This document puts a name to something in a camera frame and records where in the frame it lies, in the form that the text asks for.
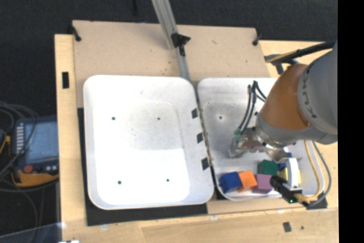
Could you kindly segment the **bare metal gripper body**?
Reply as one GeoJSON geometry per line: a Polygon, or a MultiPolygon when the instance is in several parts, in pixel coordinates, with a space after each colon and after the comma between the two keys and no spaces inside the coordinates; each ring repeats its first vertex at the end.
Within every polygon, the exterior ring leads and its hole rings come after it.
{"type": "Polygon", "coordinates": [[[286,145],[269,138],[260,128],[250,127],[244,131],[237,128],[229,148],[231,158],[239,158],[246,153],[265,152],[272,160],[287,158],[286,145]]]}

